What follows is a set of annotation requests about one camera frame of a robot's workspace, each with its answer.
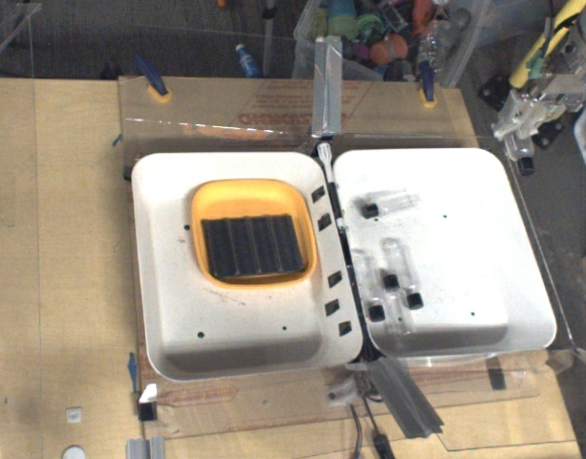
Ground blue bottle white cap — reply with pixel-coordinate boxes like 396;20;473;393
234;43;263;79

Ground clear plastic bin of toys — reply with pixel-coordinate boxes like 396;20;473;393
292;0;495;89

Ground black ribbed insert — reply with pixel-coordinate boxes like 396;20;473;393
200;213;308;279

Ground yellow bowl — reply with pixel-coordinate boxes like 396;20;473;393
190;178;319;287

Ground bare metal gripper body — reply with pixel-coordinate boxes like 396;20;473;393
535;28;586;112

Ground white plastic tray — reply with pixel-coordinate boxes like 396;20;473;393
331;147;558;359
130;151;364;383

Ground clear bottle black cap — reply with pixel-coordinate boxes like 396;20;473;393
504;130;537;178
381;273;416;337
380;237;425;312
359;189;421;221
351;248;387;324

